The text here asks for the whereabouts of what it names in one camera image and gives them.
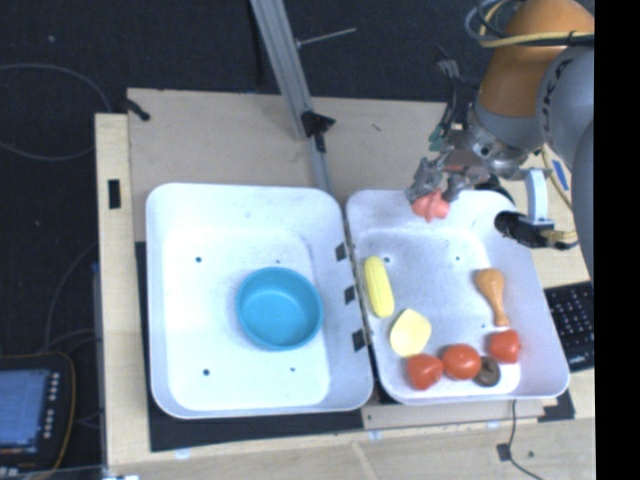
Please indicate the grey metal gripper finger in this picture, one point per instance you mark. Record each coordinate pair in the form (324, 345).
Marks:
(424, 180)
(455, 186)

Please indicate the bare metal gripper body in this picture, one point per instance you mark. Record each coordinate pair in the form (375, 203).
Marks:
(480, 160)

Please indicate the pink toy food piece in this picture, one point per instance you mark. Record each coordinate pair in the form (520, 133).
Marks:
(431, 208)

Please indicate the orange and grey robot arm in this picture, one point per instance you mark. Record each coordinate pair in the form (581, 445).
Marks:
(525, 73)

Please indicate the white plastic tray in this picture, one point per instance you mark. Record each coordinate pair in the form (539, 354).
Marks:
(430, 278)
(210, 318)

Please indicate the brown toy chicken drumstick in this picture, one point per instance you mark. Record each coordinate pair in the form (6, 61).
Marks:
(492, 288)

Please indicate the yellow toy corn cob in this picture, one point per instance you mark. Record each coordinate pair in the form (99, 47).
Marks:
(378, 288)

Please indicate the yellow toy lemon wedge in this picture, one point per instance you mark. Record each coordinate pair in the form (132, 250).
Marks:
(410, 334)

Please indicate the red toy tomato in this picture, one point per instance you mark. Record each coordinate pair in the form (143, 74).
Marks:
(424, 372)
(461, 362)
(505, 346)

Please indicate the black keyboard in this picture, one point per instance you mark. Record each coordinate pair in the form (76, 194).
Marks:
(572, 323)

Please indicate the blue bowl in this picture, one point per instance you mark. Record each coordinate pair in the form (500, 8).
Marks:
(278, 310)

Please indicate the brown cardboard board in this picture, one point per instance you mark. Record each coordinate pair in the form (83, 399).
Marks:
(225, 138)

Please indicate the black cylinder on white bracket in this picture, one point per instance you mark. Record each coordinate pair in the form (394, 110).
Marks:
(536, 195)

